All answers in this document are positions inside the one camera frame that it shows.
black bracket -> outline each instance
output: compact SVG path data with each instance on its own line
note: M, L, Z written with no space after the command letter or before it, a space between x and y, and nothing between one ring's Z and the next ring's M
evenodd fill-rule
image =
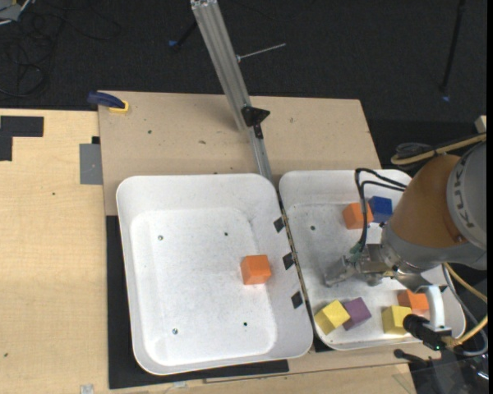
M266 119L270 111L261 108L243 107L241 108L241 114L247 127L254 127L254 133L258 139L263 139L263 131L261 130L261 123Z

wooden block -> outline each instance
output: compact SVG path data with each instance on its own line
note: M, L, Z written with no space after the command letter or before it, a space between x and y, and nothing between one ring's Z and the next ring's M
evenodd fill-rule
M348 321L343 323L343 328L345 328L345 330L358 327L371 317L371 311L369 311L361 297L350 300L349 302L343 302L343 307L351 317Z
M369 199L369 205L375 223L387 222L393 215L393 200L391 199L375 195Z
M385 334L396 334L403 336L406 331L403 328L403 319L411 314L411 308L407 306L391 305L381 313Z
M264 254L248 255L241 261L241 273L245 285L265 283L272 275L269 258Z
M339 300L335 300L316 313L314 321L320 326L322 332L329 334L350 318L351 316L342 303Z
M397 298L398 304L411 308L413 314L423 315L429 310L429 303L425 293L414 293L406 289L399 292Z
M362 229L363 228L363 214L359 203L350 203L343 210L343 220L347 229ZM372 215L371 206L367 203L367 223L371 223L374 220Z

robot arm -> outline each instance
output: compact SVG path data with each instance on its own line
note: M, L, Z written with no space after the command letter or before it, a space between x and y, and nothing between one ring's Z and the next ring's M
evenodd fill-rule
M429 161L411 180L383 232L382 257L400 273L442 263L487 267L486 143L461 158Z
M404 327L434 350L450 346L443 307L436 307L441 303L440 288L422 273L447 263L486 270L486 198L485 141L461 158L451 154L432 158L405 188L383 227L381 242L360 247L365 254L342 257L327 270L325 283L332 286L361 274L372 286L392 277L413 292L425 292L433 306L431 321L410 315Z

blue cube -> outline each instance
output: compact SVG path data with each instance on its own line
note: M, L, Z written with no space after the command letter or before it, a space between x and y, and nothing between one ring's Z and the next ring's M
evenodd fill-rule
M374 223L387 222L393 214L393 201L385 197L375 195L369 199Z

wooden table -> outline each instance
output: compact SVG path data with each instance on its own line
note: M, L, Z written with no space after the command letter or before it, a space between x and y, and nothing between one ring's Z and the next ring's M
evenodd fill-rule
M172 107L177 104L174 94L134 96L143 101L166 98ZM178 97L181 105L187 102L186 95ZM203 105L205 100L226 104L224 96L192 97ZM256 102L270 105L271 101ZM380 168L358 101L329 104L325 100L274 98L273 102L286 107L283 122L289 118L305 121L306 114L293 111L291 103L299 102L295 104L299 109L306 106L310 121L314 121L315 107L336 107L330 111L331 119L343 126L330 131L339 139L329 158L338 159L342 168L351 164ZM99 135L99 113L0 109L1 115L44 117L44 137L15 137L12 161L0 162L0 393L77 394L88 384L93 384L94 394L175 392L171 383L116 391L108 387L107 211L103 187L81 185L79 170L79 144L88 144L92 136ZM278 151L275 136L283 142L285 135L277 120L267 122L264 131L270 157ZM357 137L357 145L346 136L349 131ZM108 132L101 133L103 167L106 135ZM227 136L229 141L235 139L230 133ZM301 139L314 144L318 137L305 133ZM218 140L213 144L219 149ZM308 145L306 141L299 144ZM359 163L362 153L365 165ZM285 157L286 161L271 158L273 170L281 172L285 168L282 164L293 167L288 161L292 152ZM300 162L305 165L306 159ZM326 164L326 168L333 165L336 162ZM437 357L420 343L403 348L415 355ZM393 349L311 350L289 360L290 372L283 375L195 380L187 382L187 391L405 393L398 379L403 384L412 380L405 361L394 358Z

